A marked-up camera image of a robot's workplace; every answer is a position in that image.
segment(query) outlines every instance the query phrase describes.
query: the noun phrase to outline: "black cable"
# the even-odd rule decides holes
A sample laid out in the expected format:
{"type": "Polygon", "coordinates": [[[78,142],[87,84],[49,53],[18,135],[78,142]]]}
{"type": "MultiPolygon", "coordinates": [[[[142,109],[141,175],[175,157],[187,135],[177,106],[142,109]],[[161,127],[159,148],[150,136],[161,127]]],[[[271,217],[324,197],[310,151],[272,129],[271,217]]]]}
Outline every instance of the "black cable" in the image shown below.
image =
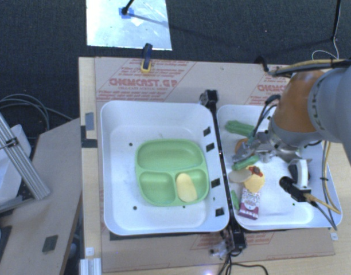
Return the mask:
{"type": "Polygon", "coordinates": [[[240,267],[245,267],[245,268],[262,268],[265,272],[265,275],[268,275],[268,271],[266,269],[265,266],[263,265],[259,265],[259,264],[256,264],[256,265],[244,265],[244,264],[241,264],[241,263],[233,263],[232,262],[232,257],[237,257],[239,254],[241,253],[241,251],[237,254],[237,255],[232,255],[231,253],[229,253],[227,255],[227,258],[225,259],[225,262],[223,264],[223,266],[221,267],[218,275],[222,275],[223,271],[225,270],[225,275],[231,275],[232,273],[232,267],[233,266],[240,266],[240,267]]]}
{"type": "Polygon", "coordinates": [[[238,253],[234,254],[233,251],[230,252],[231,257],[238,257],[242,253],[242,250],[239,250],[238,253]]]}
{"type": "MultiPolygon", "coordinates": [[[[0,107],[0,109],[7,108],[7,107],[9,107],[9,106],[32,106],[32,105],[41,108],[41,106],[39,106],[39,105],[35,105],[35,104],[30,103],[30,102],[28,102],[28,103],[26,103],[26,104],[23,104],[23,103],[10,104],[10,105],[7,105],[6,107],[5,107],[5,106],[0,107]]],[[[57,110],[54,110],[54,109],[51,109],[51,108],[48,108],[48,107],[44,107],[44,108],[45,108],[48,112],[54,113],[54,114],[56,114],[56,115],[59,115],[59,116],[61,116],[62,118],[65,118],[65,119],[67,119],[67,120],[73,120],[72,117],[67,116],[67,115],[65,115],[65,114],[63,114],[63,113],[61,113],[61,112],[59,112],[59,111],[57,111],[57,110]]]]}
{"type": "Polygon", "coordinates": [[[11,96],[7,96],[7,97],[3,98],[2,100],[0,100],[0,105],[2,103],[5,103],[5,102],[12,102],[15,105],[25,104],[27,106],[29,105],[29,106],[34,107],[35,109],[38,109],[41,112],[41,114],[43,115],[44,119],[45,119],[47,130],[50,129],[48,112],[47,112],[47,110],[45,109],[45,107],[43,106],[43,104],[40,101],[37,100],[38,104],[35,104],[35,103],[33,103],[31,101],[28,101],[28,100],[18,99],[18,98],[11,98],[11,96]]]}
{"type": "Polygon", "coordinates": [[[27,102],[27,103],[8,104],[8,105],[0,106],[0,111],[5,109],[5,108],[8,108],[8,107],[15,107],[15,106],[31,106],[31,107],[34,107],[36,110],[39,111],[40,114],[42,114],[42,116],[43,116],[43,118],[45,120],[45,124],[46,124],[45,128],[46,128],[47,131],[49,130],[49,120],[46,118],[44,112],[37,105],[35,105],[33,103],[27,102]]]}
{"type": "Polygon", "coordinates": [[[337,34],[337,26],[338,26],[338,19],[340,16],[340,8],[341,8],[341,0],[336,1],[336,11],[335,11],[335,20],[334,20],[334,28],[332,30],[332,37],[335,39],[337,34]]]}
{"type": "Polygon", "coordinates": [[[316,146],[316,145],[320,144],[321,142],[322,142],[321,140],[318,140],[317,142],[309,143],[308,145],[305,146],[305,148],[308,146],[316,146]]]}
{"type": "Polygon", "coordinates": [[[280,100],[280,98],[281,98],[281,95],[271,95],[271,96],[265,101],[265,105],[264,105],[264,107],[263,107],[263,109],[262,109],[262,111],[261,111],[261,113],[260,113],[260,116],[259,116],[259,118],[258,118],[257,124],[256,124],[255,128],[254,128],[253,131],[252,131],[252,137],[253,137],[253,138],[255,137],[255,135],[256,135],[256,133],[257,133],[257,130],[258,130],[258,128],[259,128],[260,125],[261,125],[262,120],[268,115],[269,111],[270,111],[273,107],[275,107],[276,105],[270,106],[269,109],[265,112],[267,106],[268,106],[271,102],[273,102],[273,101],[275,101],[275,100],[280,100]]]}
{"type": "Polygon", "coordinates": [[[268,271],[267,271],[266,267],[263,266],[263,265],[259,265],[259,264],[256,264],[256,265],[244,265],[244,264],[241,264],[241,263],[231,263],[227,267],[227,269],[225,271],[226,275],[230,275],[231,274],[232,266],[241,266],[241,267],[245,267],[245,268],[257,268],[258,267],[258,268],[262,268],[264,270],[265,275],[268,275],[268,271]]]}
{"type": "Polygon", "coordinates": [[[45,114],[45,116],[47,117],[48,122],[49,122],[49,115],[48,115],[48,112],[47,112],[45,106],[43,105],[43,103],[40,102],[37,98],[35,98],[35,97],[31,96],[31,95],[27,95],[27,94],[12,94],[12,95],[6,96],[6,97],[3,98],[1,101],[7,100],[7,99],[9,99],[9,100],[16,100],[16,101],[22,100],[22,99],[19,99],[19,98],[14,99],[13,97],[24,97],[24,98],[31,99],[31,100],[35,101],[36,103],[38,103],[38,106],[40,106],[40,107],[43,109],[44,114],[45,114]]]}

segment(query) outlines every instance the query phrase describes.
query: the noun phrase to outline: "wire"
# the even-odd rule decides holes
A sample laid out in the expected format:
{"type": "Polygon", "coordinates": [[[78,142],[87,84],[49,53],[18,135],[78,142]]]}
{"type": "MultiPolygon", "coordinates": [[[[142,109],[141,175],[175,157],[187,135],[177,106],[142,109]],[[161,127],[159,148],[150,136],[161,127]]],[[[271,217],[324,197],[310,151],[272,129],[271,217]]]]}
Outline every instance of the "wire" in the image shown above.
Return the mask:
{"type": "Polygon", "coordinates": [[[321,142],[322,142],[321,140],[318,140],[317,142],[309,143],[308,145],[305,146],[305,148],[308,147],[308,146],[310,146],[310,147],[317,146],[317,145],[320,144],[321,142]]]}
{"type": "Polygon", "coordinates": [[[218,275],[222,275],[224,270],[225,270],[225,275],[231,275],[233,266],[240,266],[240,267],[244,267],[244,268],[262,268],[265,275],[268,275],[268,271],[267,271],[266,267],[263,265],[259,265],[259,264],[245,265],[245,264],[241,264],[241,263],[237,263],[237,262],[233,263],[232,256],[230,253],[227,255],[227,258],[225,259],[223,266],[221,267],[220,271],[218,272],[218,275]]]}
{"type": "Polygon", "coordinates": [[[320,70],[326,68],[344,68],[349,66],[351,66],[351,59],[309,60],[269,71],[268,74],[272,76],[281,76],[283,74],[292,74],[294,72],[320,70]]]}
{"type": "Polygon", "coordinates": [[[269,111],[270,111],[271,109],[273,109],[273,107],[276,107],[276,105],[272,105],[272,106],[270,106],[270,107],[268,108],[268,110],[265,112],[267,106],[268,106],[271,102],[273,102],[273,101],[275,101],[275,100],[280,100],[280,98],[281,98],[281,95],[271,95],[271,96],[265,101],[265,106],[263,107],[263,109],[262,109],[262,111],[261,111],[261,113],[260,113],[260,116],[259,116],[259,118],[258,118],[257,124],[256,124],[255,128],[254,128],[253,131],[252,131],[252,138],[255,137],[255,135],[256,135],[256,133],[257,133],[257,130],[258,130],[259,126],[261,125],[261,122],[262,122],[262,121],[265,119],[265,117],[268,115],[269,111]]]}
{"type": "Polygon", "coordinates": [[[316,198],[315,196],[311,195],[311,194],[303,194],[303,196],[308,200],[308,201],[311,201],[311,202],[317,202],[317,203],[320,203],[321,205],[327,207],[329,210],[332,210],[334,211],[335,213],[337,214],[341,214],[341,212],[337,209],[335,209],[333,206],[325,203],[324,201],[316,198]]]}
{"type": "Polygon", "coordinates": [[[335,51],[336,51],[336,56],[330,52],[327,52],[325,50],[316,50],[316,51],[313,51],[312,53],[312,60],[314,60],[314,55],[316,53],[325,53],[325,54],[328,54],[329,56],[331,56],[332,58],[335,58],[335,59],[340,59],[340,54],[338,52],[338,48],[337,48],[337,45],[336,45],[336,35],[337,35],[337,29],[338,29],[338,23],[339,23],[339,20],[340,20],[340,14],[341,14],[341,1],[340,1],[340,5],[338,7],[338,16],[337,16],[337,23],[336,23],[336,28],[335,28],[335,32],[334,32],[334,35],[332,37],[332,43],[334,44],[334,48],[335,48],[335,51]]]}
{"type": "MultiPolygon", "coordinates": [[[[330,152],[330,147],[331,147],[331,142],[325,141],[324,146],[323,146],[323,155],[322,155],[322,189],[323,189],[323,194],[325,196],[326,203],[329,203],[329,201],[330,201],[331,205],[336,210],[336,211],[335,210],[334,211],[336,213],[338,212],[339,214],[341,214],[341,212],[337,209],[337,207],[333,203],[331,196],[330,196],[329,188],[327,186],[327,160],[328,160],[328,156],[329,156],[329,152],[330,152]]],[[[330,208],[329,208],[329,215],[330,215],[331,221],[335,225],[330,208]]]]}
{"type": "MultiPolygon", "coordinates": [[[[26,106],[26,107],[33,107],[34,109],[38,110],[40,116],[43,118],[45,122],[45,130],[50,130],[50,118],[49,113],[53,113],[58,115],[66,120],[72,120],[71,117],[51,108],[47,108],[40,102],[37,98],[26,95],[26,94],[12,94],[4,97],[0,100],[0,110],[6,109],[8,107],[19,107],[19,106],[26,106]]],[[[36,139],[36,137],[28,137],[30,140],[36,139]]]]}
{"type": "Polygon", "coordinates": [[[321,209],[321,207],[320,207],[316,202],[313,202],[313,201],[312,201],[312,202],[310,202],[310,204],[311,204],[313,207],[317,208],[317,209],[323,214],[323,216],[326,217],[327,221],[330,222],[330,224],[332,225],[332,227],[333,227],[334,230],[337,230],[337,226],[336,226],[336,224],[334,223],[334,221],[333,221],[332,219],[330,219],[330,217],[327,216],[327,214],[321,209]]]}
{"type": "Polygon", "coordinates": [[[233,251],[230,252],[231,257],[238,257],[242,253],[242,250],[239,250],[236,254],[233,251]]]}

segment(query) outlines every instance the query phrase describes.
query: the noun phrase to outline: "green divided plate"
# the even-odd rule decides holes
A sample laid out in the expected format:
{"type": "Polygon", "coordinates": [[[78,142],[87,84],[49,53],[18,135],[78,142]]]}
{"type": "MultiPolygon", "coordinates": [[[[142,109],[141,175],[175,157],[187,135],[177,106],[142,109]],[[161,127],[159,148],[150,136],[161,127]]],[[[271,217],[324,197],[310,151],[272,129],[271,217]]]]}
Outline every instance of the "green divided plate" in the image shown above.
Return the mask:
{"type": "Polygon", "coordinates": [[[199,146],[186,139],[158,139],[136,151],[136,178],[142,196],[156,206],[184,206],[203,200],[209,192],[209,175],[199,146]],[[177,194],[180,173],[190,176],[197,199],[184,202],[177,194]]]}

